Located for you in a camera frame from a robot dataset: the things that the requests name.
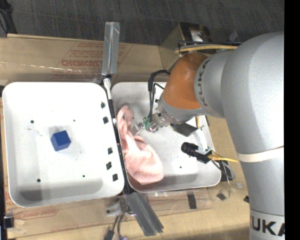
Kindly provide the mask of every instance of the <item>cardboard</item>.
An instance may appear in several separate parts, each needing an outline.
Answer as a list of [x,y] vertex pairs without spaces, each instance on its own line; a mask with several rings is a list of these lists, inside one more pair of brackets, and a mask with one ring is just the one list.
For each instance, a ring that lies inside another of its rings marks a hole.
[[[102,62],[102,43],[101,41],[15,34],[8,35],[8,38],[0,38],[0,85],[5,86],[15,81],[60,81],[60,79],[93,81],[101,72],[101,63],[92,67],[84,66],[81,69],[75,64],[65,67],[61,65],[64,60],[69,62],[72,60],[72,56],[79,54],[79,52],[74,52],[78,49],[89,49],[85,56],[93,50],[91,56],[96,56],[95,59]],[[112,84],[146,82],[150,73],[161,69],[163,66],[158,46],[121,43],[118,73],[112,77]],[[168,76],[160,75],[156,77],[156,80],[165,82],[168,80]],[[209,117],[209,123],[215,150],[223,156],[236,159],[237,155],[225,121]],[[106,207],[117,202],[120,197],[36,208],[19,207],[9,195],[1,98],[0,127],[5,210],[8,217],[14,217],[14,227],[7,230],[8,239],[102,239],[114,221],[113,216],[107,216]],[[228,233],[233,236],[242,232],[247,233],[249,205],[243,201],[248,194],[247,186],[240,164],[230,163],[230,166],[236,172],[237,179],[235,181],[221,182],[217,186],[205,189],[190,190],[195,196],[197,209],[190,209],[187,191],[148,195],[149,203],[163,223],[165,236],[174,239],[173,237],[178,234],[178,237],[181,237],[179,239],[186,239],[186,237],[204,234],[207,237],[220,236],[221,238],[218,239],[221,240],[222,236],[227,236]],[[220,193],[226,197],[225,201],[217,197]],[[220,217],[216,217],[216,211],[219,211]],[[127,216],[124,221],[122,228],[127,230],[127,235],[130,237],[143,236],[133,216]]]

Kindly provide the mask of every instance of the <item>white surface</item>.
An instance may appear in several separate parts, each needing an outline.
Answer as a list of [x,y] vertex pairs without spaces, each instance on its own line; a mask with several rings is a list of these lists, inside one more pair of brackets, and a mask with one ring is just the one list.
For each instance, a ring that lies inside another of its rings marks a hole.
[[[14,82],[4,88],[2,100],[9,191],[16,204],[35,207],[122,191],[124,178],[107,96],[99,85]],[[103,117],[109,122],[104,124]],[[50,138],[63,130],[71,144],[55,151]],[[109,162],[112,167],[107,170]]]
[[[162,90],[156,88],[155,99],[159,99]],[[112,99],[114,109],[117,113],[124,105],[128,105],[134,114],[133,123],[143,121],[150,110],[148,83],[146,82],[121,82],[112,88]],[[159,155],[164,169],[163,180],[141,185],[128,177],[131,186],[138,192],[162,192],[193,188],[210,187],[219,183],[221,172],[211,162],[204,164],[198,162],[195,157],[189,157],[181,151],[183,142],[194,143],[205,149],[207,143],[212,147],[212,141],[207,124],[202,130],[197,130],[193,135],[184,137],[172,130],[170,126],[160,128],[158,132],[152,133],[143,130],[140,134],[145,141],[151,145]]]

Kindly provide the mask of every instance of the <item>gray floor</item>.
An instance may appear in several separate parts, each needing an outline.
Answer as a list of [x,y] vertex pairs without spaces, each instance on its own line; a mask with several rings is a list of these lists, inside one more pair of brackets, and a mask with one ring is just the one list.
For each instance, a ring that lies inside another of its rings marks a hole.
[[[19,34],[103,40],[105,22],[116,21],[121,42],[150,45],[159,45],[180,21],[206,25],[214,39],[237,30],[241,41],[283,31],[285,22],[285,0],[8,1]],[[2,181],[0,153],[0,188]]]

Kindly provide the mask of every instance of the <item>white band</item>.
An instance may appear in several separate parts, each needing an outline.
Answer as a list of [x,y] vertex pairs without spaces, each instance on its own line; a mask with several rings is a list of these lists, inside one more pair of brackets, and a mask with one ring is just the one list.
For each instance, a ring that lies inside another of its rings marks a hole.
[[261,162],[269,159],[283,158],[284,154],[285,154],[285,147],[283,146],[265,152],[255,153],[255,154],[238,153],[238,158],[242,162],[254,163],[254,162]]

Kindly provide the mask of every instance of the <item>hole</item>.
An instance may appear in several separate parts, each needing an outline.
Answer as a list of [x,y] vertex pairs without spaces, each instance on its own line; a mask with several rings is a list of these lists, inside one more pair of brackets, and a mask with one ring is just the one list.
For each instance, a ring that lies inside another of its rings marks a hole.
[[109,170],[111,167],[112,167],[111,162],[108,162],[108,163],[106,164],[106,169]]
[[118,174],[112,175],[112,180],[115,182],[118,179]]
[[106,123],[108,123],[108,122],[109,122],[109,119],[108,119],[108,117],[105,116],[105,117],[103,118],[103,123],[106,124]]

